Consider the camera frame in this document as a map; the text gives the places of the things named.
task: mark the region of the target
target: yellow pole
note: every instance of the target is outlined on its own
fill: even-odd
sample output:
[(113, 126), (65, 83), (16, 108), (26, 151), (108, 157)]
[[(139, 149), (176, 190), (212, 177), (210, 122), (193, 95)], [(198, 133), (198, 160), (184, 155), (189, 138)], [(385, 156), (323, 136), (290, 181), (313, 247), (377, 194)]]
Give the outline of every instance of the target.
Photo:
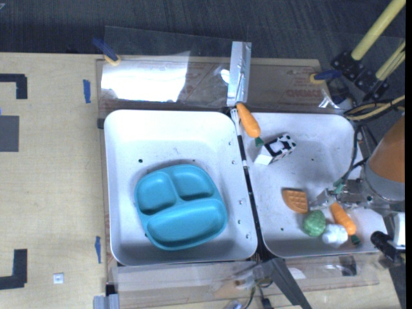
[(390, 58), (376, 71), (375, 76), (381, 81), (384, 81), (389, 75), (396, 70), (398, 66), (402, 64), (405, 60), (406, 53), (404, 50), (406, 47), (406, 41), (402, 43), (395, 52), (391, 55)]
[(355, 61), (360, 61), (363, 56), (365, 56), (366, 52), (372, 47), (405, 4), (406, 0), (392, 0), (389, 3), (379, 18), (373, 23), (366, 35), (362, 38), (360, 43), (358, 43), (356, 48), (352, 51), (351, 56)]

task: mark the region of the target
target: blue divided tray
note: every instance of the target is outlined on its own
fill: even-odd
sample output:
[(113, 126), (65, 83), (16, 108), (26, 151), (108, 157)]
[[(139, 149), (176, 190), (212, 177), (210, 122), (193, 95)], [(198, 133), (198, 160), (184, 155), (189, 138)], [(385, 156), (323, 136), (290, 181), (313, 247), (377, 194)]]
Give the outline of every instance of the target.
[(139, 180), (135, 201), (150, 241), (163, 250), (182, 250), (217, 237), (227, 211), (212, 178), (194, 165), (159, 169)]

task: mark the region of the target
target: wooden surface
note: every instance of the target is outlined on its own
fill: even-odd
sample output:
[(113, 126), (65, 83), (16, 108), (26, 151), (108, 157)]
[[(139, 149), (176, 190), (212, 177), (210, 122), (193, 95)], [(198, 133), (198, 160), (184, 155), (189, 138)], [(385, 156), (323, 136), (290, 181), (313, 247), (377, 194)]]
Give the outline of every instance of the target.
[[(0, 290), (0, 308), (92, 308), (104, 293), (105, 229), (95, 62), (99, 55), (0, 53), (0, 73), (24, 73), (28, 100), (0, 83), (2, 115), (20, 116), (18, 153), (0, 153), (0, 276), (28, 249), (24, 288)], [(91, 82), (91, 103), (83, 95)], [(101, 237), (102, 264), (95, 238)], [(64, 283), (53, 284), (54, 273)], [(373, 286), (305, 292), (314, 308), (400, 308), (389, 272)], [(283, 295), (276, 308), (291, 307)], [(224, 308), (229, 301), (169, 306)], [(259, 299), (250, 308), (261, 308)]]

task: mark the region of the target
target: wooden table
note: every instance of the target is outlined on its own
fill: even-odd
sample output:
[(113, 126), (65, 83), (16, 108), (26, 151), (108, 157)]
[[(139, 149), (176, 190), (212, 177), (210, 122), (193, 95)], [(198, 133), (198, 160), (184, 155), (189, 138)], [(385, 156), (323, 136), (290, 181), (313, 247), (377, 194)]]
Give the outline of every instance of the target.
[[(19, 152), (0, 153), (0, 276), (28, 250), (24, 288), (0, 290), (0, 308), (92, 308), (107, 279), (96, 61), (100, 55), (0, 53), (0, 73), (23, 73), (28, 99), (0, 82), (2, 115), (19, 116)], [(90, 81), (86, 103), (83, 80)], [(102, 262), (95, 250), (100, 237)], [(53, 275), (64, 282), (53, 283)], [(305, 292), (314, 308), (400, 308), (389, 272), (373, 286)], [(289, 307), (283, 295), (271, 297)], [(228, 301), (169, 308), (223, 308)], [(261, 308), (256, 298), (250, 308)]]

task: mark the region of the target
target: orange carrot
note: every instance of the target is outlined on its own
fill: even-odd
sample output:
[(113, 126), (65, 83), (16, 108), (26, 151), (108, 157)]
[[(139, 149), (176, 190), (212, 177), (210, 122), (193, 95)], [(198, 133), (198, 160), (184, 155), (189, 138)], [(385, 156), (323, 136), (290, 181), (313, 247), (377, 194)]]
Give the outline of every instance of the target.
[(338, 203), (331, 204), (330, 211), (332, 212), (335, 222), (342, 225), (349, 236), (353, 236), (356, 233), (356, 224)]
[(250, 137), (257, 138), (260, 136), (260, 127), (256, 119), (252, 116), (250, 111), (245, 107), (243, 103), (237, 103), (240, 121), (245, 128), (246, 134)]

